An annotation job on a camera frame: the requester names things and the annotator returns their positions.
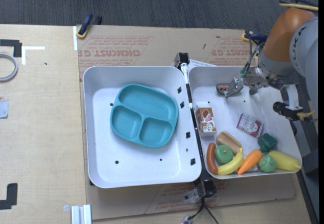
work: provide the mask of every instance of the white ring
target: white ring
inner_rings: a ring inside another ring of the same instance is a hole
[[[13,79],[14,76],[17,74],[17,71],[18,71],[18,63],[17,63],[16,59],[13,56],[9,55],[9,54],[0,53],[0,58],[1,57],[11,60],[12,63],[14,64],[14,66],[15,66],[14,71],[9,76],[0,77],[0,82],[7,82],[7,81]]]

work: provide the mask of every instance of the teal divided tray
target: teal divided tray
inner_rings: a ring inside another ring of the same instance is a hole
[[[135,83],[119,91],[110,114],[117,136],[149,148],[167,144],[177,120],[178,106],[171,96]]]

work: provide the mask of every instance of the orange carrot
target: orange carrot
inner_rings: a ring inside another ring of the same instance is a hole
[[[262,158],[262,152],[259,149],[252,150],[239,167],[237,174],[243,174],[255,164],[259,163]]]

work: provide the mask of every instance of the cardboard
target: cardboard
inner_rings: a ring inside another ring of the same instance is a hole
[[[196,209],[185,204],[183,194],[192,183],[101,189],[88,177],[82,76],[92,66],[167,66],[178,53],[188,53],[197,65],[244,66],[249,44],[241,40],[244,30],[176,29],[92,25],[85,39],[77,40],[82,121],[85,151],[87,203],[93,219]],[[290,175],[214,180],[217,194],[209,207],[293,198]]]

